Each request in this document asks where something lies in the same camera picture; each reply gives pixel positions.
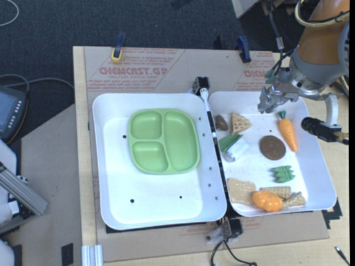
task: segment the pen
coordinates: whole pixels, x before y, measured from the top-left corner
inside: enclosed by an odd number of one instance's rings
[[[343,258],[344,261],[350,266],[348,259],[346,259],[344,253],[340,250],[340,248],[335,246],[335,250],[339,253],[340,257]]]

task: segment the toy bread slice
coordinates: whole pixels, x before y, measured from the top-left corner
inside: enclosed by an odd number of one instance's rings
[[[253,182],[228,178],[227,185],[232,203],[253,205],[253,192],[256,190]]]
[[[239,131],[245,130],[251,126],[248,119],[234,112],[231,113],[231,123],[231,134],[238,133]]]
[[[293,207],[293,206],[300,206],[306,204],[306,199],[302,195],[302,192],[297,192],[293,194],[289,199],[284,200],[282,209]]]
[[[291,197],[290,186],[261,187],[260,190],[272,192],[282,199],[289,199]]]

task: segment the brown round patty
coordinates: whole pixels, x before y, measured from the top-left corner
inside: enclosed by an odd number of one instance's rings
[[[279,160],[285,155],[286,146],[279,138],[268,135],[261,138],[260,151],[270,160]]]

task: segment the orange pumpkin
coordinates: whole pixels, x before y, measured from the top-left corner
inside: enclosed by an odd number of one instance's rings
[[[282,199],[269,191],[256,191],[253,194],[253,201],[259,208],[266,212],[277,212],[282,208]]]

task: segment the white cable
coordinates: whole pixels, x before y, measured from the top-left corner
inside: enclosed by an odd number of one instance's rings
[[[301,5],[303,4],[305,0],[299,0],[298,3],[296,4],[296,7],[295,7],[295,18],[296,20],[303,26],[305,27],[313,27],[313,28],[319,28],[319,27],[326,27],[328,25],[331,25],[331,24],[335,24],[335,23],[339,23],[341,22],[342,20],[350,17],[350,12],[348,13],[344,13],[344,14],[339,14],[338,16],[332,18],[331,20],[329,21],[326,21],[326,22],[306,22],[304,19],[301,18],[301,14],[300,14],[300,8],[301,8]]]
[[[14,20],[17,19],[18,15],[19,15],[19,13],[20,13],[20,10],[19,10],[19,8],[18,8],[18,6],[16,5],[15,2],[13,2],[13,1],[11,1],[11,0],[4,0],[4,1],[8,1],[8,2],[10,2],[11,4],[13,4],[13,5],[16,7],[16,11],[17,11],[17,12],[16,12],[15,17],[14,17],[11,21],[6,22],[6,23],[3,23],[3,24],[0,24],[0,27],[2,27],[3,25],[11,24]]]

